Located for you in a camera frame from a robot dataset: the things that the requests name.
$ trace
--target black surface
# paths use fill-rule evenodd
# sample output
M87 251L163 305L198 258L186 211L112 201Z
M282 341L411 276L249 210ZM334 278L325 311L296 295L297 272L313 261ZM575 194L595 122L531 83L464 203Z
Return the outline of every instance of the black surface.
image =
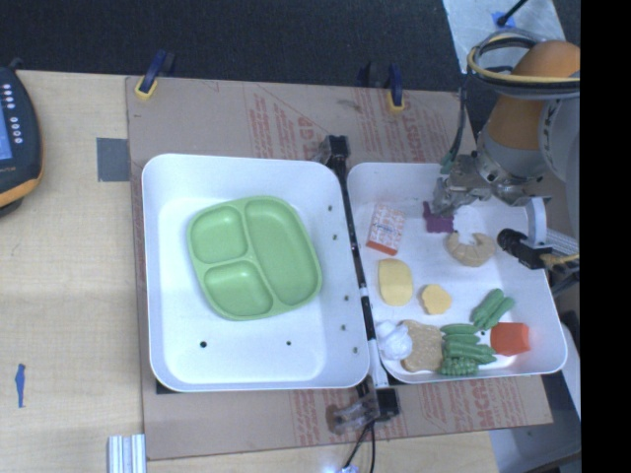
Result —
M553 2L581 45L581 0ZM404 89L461 81L442 0L0 0L0 14L0 65L28 70L142 75L165 49L177 77L353 86L375 61ZM494 100L469 91L474 131Z

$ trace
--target cardboard sheet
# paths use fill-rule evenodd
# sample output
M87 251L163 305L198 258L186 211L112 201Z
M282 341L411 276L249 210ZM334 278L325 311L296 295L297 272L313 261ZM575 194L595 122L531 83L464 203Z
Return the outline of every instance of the cardboard sheet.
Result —
M355 389L173 393L149 363L142 168L162 153L310 160L326 135L346 135L361 162L438 162L456 135L456 94L404 92L390 113L385 90L159 79L146 101L126 80L130 180L141 340L143 413L150 460L351 442L330 431L327 412ZM473 148L465 128L463 152ZM397 385L401 413L376 429L397 439L549 424L540 376Z

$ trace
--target device screen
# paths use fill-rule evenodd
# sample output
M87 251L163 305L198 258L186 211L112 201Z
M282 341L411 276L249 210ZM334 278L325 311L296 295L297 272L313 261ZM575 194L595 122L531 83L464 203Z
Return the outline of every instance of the device screen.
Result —
M9 133L7 133L7 125L2 112L0 112L0 161L10 160L13 158L11 153L11 143L9 142Z

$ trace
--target purple block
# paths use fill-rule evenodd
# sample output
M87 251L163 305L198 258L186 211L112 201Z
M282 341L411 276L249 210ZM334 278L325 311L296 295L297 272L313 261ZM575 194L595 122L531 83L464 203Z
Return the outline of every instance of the purple block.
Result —
M454 216L443 217L432 214L430 204L426 201L423 202L423 217L429 233L454 232Z

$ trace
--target black device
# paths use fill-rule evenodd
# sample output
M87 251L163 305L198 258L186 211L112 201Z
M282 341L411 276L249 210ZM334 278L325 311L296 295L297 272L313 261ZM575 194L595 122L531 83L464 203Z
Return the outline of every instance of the black device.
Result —
M43 173L43 141L26 88L0 67L0 217L17 209Z

